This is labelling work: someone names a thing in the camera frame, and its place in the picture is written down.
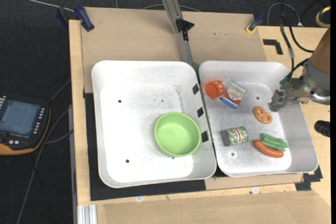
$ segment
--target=green bowl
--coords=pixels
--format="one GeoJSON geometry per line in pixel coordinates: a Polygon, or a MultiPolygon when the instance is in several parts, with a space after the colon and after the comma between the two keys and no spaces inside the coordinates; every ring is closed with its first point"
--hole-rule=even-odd
{"type": "Polygon", "coordinates": [[[181,112],[160,116],[155,124],[154,136],[159,149],[170,157],[193,154],[202,140],[197,123],[181,112]]]}

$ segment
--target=blue and yellow clamp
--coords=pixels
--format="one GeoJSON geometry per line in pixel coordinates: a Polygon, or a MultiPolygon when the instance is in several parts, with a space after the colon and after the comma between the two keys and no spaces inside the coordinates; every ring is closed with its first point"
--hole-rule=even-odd
{"type": "Polygon", "coordinates": [[[263,21],[262,19],[264,18],[263,14],[260,14],[253,23],[250,23],[246,28],[245,32],[248,33],[249,35],[252,34],[258,25],[260,25],[263,21]]]}

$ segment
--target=robotic end effector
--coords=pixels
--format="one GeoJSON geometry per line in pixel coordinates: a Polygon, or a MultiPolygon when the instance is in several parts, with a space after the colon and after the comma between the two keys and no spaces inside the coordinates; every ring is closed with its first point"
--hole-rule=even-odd
{"type": "Polygon", "coordinates": [[[308,103],[309,100],[325,105],[330,104],[330,28],[325,32],[316,50],[309,59],[299,63],[303,66],[300,78],[292,78],[292,70],[281,82],[272,101],[272,111],[294,103],[308,103]]]}

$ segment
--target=can label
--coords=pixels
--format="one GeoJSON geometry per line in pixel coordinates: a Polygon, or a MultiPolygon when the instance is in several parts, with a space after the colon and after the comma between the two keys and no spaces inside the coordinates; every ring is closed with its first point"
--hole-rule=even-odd
{"type": "Polygon", "coordinates": [[[246,143],[248,140],[247,131],[244,127],[222,131],[222,140],[225,146],[246,143]]]}

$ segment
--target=brown pretzel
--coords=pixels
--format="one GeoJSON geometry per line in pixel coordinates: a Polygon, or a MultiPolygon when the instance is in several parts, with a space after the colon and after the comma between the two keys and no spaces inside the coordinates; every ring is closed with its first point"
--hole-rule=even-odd
{"type": "Polygon", "coordinates": [[[269,114],[268,112],[265,111],[264,108],[262,108],[261,106],[256,106],[253,109],[253,114],[256,117],[256,119],[264,124],[269,124],[272,122],[272,116],[271,114],[269,114]]]}

